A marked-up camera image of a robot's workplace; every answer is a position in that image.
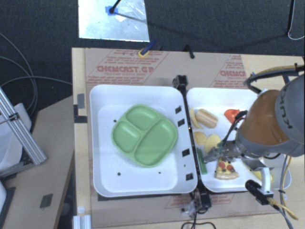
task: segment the green plate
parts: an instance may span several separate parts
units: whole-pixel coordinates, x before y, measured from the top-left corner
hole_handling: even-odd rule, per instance
[[[128,109],[112,129],[112,142],[143,167],[155,167],[168,155],[178,137],[176,126],[143,104]]]

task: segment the toy food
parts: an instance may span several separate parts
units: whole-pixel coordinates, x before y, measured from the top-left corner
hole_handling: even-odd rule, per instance
[[[218,159],[217,168],[215,170],[215,178],[220,180],[231,180],[239,177],[232,163],[224,157]]]
[[[235,121],[235,117],[239,112],[239,109],[228,109],[224,113],[224,116],[233,124],[233,122]]]
[[[209,135],[204,145],[205,154],[207,154],[213,147],[217,148],[217,144],[219,144],[220,142],[221,139],[219,135],[217,134]]]
[[[190,108],[190,118],[195,127],[203,129],[202,126],[196,120],[195,112],[193,108]]]
[[[218,123],[218,118],[212,113],[206,111],[205,109],[200,109],[197,111],[195,118],[198,122],[202,123],[208,128],[215,128]]]
[[[144,104],[129,108],[112,129],[114,146],[143,167],[160,164],[177,138],[177,127],[163,114]]]
[[[204,145],[206,143],[206,134],[202,132],[194,132],[195,143],[198,145]]]

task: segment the black clip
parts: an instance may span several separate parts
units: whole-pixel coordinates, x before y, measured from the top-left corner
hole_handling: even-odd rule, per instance
[[[0,124],[6,123],[8,121],[18,120],[19,118],[20,116],[18,113],[13,113],[12,115],[9,116],[7,120],[0,122]]]
[[[189,44],[186,44],[185,47],[183,48],[182,52],[189,52],[190,53],[190,57],[191,59],[194,59],[195,58],[195,55],[190,47]]]
[[[172,86],[174,88],[177,88],[178,90],[181,86],[186,87],[187,85],[188,85],[188,81],[186,75],[178,75],[176,76],[176,78],[173,79],[172,82]]]

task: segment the metal bracket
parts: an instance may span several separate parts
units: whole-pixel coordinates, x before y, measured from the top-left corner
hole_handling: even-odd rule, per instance
[[[19,118],[20,118],[20,116],[18,113],[13,113],[12,115],[9,116],[9,118],[7,120],[0,122],[0,124],[6,123],[8,121],[17,120]]]
[[[25,127],[22,120],[19,118],[18,113],[4,91],[0,87],[0,114],[3,116],[5,122],[8,123],[9,127],[22,144],[24,150],[29,155],[31,161],[35,165],[39,165],[47,159],[43,151],[38,147],[37,143],[33,139],[32,135]]]
[[[18,164],[9,167],[8,169],[0,172],[0,179],[13,175],[17,172],[23,171],[27,168],[33,167],[34,164],[24,164],[24,162],[19,162]]]
[[[270,169],[268,167],[264,167],[260,169],[261,176],[262,176],[262,187],[258,188],[262,194],[268,195],[273,194],[271,191],[271,175],[270,175]]]
[[[192,123],[191,123],[190,113],[188,111],[188,103],[187,103],[187,99],[186,99],[186,86],[187,85],[188,85],[188,80],[187,80],[186,75],[178,75],[178,76],[176,76],[176,78],[173,79],[172,86],[174,88],[176,88],[179,92],[181,92],[181,94],[183,96],[186,119],[187,119],[188,129],[189,129],[189,133],[190,133],[192,151],[193,151],[193,156],[194,156],[195,165],[196,165],[196,172],[197,172],[197,177],[198,177],[197,189],[199,191],[199,196],[203,198],[203,200],[201,202],[201,206],[204,207],[205,209],[207,209],[207,208],[211,207],[212,204],[211,204],[209,191],[206,189],[206,187],[204,186],[204,184],[201,180],[201,171],[200,171],[200,166],[198,163],[195,140],[193,137]]]
[[[91,229],[91,215],[73,216],[73,229]]]
[[[268,205],[269,202],[267,198],[273,198],[273,192],[261,192],[262,187],[253,180],[248,180],[245,184],[245,187],[261,205]]]
[[[181,207],[182,214],[188,214],[191,218],[195,217],[195,214],[202,208],[202,203],[200,199],[199,189],[195,190],[194,199],[186,205]]]

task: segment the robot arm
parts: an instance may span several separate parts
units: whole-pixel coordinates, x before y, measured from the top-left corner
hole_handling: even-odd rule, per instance
[[[257,100],[246,114],[237,130],[234,141],[226,138],[204,157],[205,163],[220,156],[227,158],[241,157],[245,162],[258,166],[255,160],[270,153],[282,153],[301,156],[304,148],[304,75],[288,82],[288,75],[298,75],[304,67],[281,68],[251,76],[245,84],[258,93]],[[262,92],[251,86],[251,82],[260,78],[283,75],[288,82],[281,91]]]

